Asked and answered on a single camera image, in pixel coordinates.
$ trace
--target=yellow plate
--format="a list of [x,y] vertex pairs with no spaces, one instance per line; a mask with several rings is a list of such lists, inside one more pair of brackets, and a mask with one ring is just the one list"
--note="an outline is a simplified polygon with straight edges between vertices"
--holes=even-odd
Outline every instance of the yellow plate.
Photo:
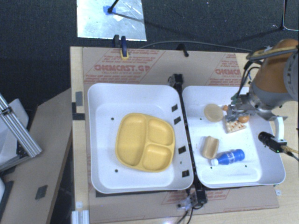
[[148,172],[161,172],[171,164],[175,136],[170,124],[141,114],[126,115],[118,129],[115,154],[124,165]]

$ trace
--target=metal plate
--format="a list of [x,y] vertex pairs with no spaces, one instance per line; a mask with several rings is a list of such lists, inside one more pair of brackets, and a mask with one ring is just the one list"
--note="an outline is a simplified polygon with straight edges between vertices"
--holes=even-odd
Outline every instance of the metal plate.
[[113,14],[107,13],[115,0],[77,0],[78,37],[146,41],[141,0],[119,0]]

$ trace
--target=bottle cap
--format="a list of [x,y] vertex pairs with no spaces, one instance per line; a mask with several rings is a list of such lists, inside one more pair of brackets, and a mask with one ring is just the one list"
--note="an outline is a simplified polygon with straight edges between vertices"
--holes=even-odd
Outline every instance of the bottle cap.
[[217,166],[219,164],[218,159],[211,160],[212,166]]

